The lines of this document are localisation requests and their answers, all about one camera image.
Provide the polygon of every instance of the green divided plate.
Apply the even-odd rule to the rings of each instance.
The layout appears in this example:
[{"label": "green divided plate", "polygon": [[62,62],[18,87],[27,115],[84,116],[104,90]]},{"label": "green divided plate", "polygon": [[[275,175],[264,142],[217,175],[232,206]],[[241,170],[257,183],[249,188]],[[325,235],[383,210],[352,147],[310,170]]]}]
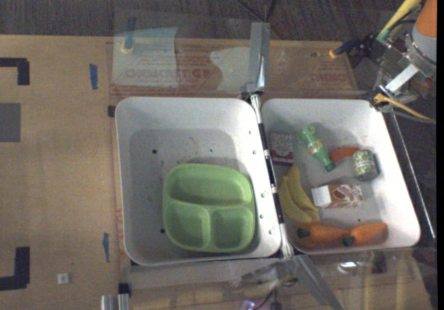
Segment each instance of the green divided plate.
[{"label": "green divided plate", "polygon": [[180,164],[165,179],[162,213],[166,235],[200,252],[239,252],[255,234],[253,188],[235,169]]}]

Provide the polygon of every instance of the small white cube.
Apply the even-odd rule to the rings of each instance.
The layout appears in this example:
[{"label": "small white cube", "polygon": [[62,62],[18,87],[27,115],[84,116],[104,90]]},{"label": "small white cube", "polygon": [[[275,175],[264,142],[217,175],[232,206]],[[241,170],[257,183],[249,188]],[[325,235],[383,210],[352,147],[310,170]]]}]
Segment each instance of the small white cube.
[{"label": "small white cube", "polygon": [[69,273],[57,274],[57,282],[59,284],[68,284],[69,283]]}]

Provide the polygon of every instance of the orange part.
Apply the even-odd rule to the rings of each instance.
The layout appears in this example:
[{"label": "orange part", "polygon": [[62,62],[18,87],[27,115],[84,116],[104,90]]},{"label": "orange part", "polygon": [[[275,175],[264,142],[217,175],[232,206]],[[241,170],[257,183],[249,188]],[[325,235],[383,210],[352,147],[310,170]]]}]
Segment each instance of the orange part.
[{"label": "orange part", "polygon": [[376,237],[385,230],[387,230],[386,223],[367,223],[356,226],[350,232],[350,236],[355,238],[353,245],[359,246],[370,241],[373,237]]},{"label": "orange part", "polygon": [[310,240],[308,237],[296,236],[296,239],[297,239],[296,243],[298,245],[302,245],[307,248],[315,248],[316,247],[316,244],[312,240]]},{"label": "orange part", "polygon": [[320,223],[315,223],[310,225],[310,227],[307,230],[299,229],[298,233],[299,234],[306,233],[307,240],[311,241],[312,243],[323,243],[328,241],[334,241],[350,234],[350,232],[347,230],[329,225],[323,225]]},{"label": "orange part", "polygon": [[416,29],[428,37],[436,37],[438,31],[438,0],[426,0],[416,20]]},{"label": "orange part", "polygon": [[343,159],[344,157],[352,157],[356,151],[359,151],[359,149],[360,148],[357,146],[340,147],[337,150],[330,153],[330,159],[334,163],[337,163],[339,160]]}]

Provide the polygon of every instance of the carrot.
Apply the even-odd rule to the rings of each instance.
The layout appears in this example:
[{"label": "carrot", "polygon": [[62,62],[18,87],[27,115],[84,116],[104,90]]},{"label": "carrot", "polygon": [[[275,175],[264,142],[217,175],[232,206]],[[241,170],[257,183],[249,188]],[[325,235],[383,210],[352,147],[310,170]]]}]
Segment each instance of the carrot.
[{"label": "carrot", "polygon": [[350,232],[338,227],[333,227],[329,225],[323,225],[320,223],[314,223],[310,225],[307,229],[302,227],[298,228],[298,237],[303,239],[308,238],[313,243],[322,243],[340,239],[349,235]]},{"label": "carrot", "polygon": [[330,153],[330,159],[334,163],[337,163],[339,160],[343,159],[344,157],[352,157],[353,154],[358,150],[360,150],[360,148],[357,146],[343,146]]},{"label": "carrot", "polygon": [[387,230],[387,224],[383,222],[363,224],[356,226],[350,231],[350,235],[345,236],[342,241],[347,247],[351,245],[359,246],[370,241],[385,230]]}]

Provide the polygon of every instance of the can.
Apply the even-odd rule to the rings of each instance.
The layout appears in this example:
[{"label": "can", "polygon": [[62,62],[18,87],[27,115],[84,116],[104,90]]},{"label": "can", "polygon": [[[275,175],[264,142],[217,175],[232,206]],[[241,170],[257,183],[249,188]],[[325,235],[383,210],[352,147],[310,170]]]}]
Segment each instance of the can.
[{"label": "can", "polygon": [[377,177],[377,168],[370,150],[359,150],[353,154],[353,166],[358,180],[372,180]]}]

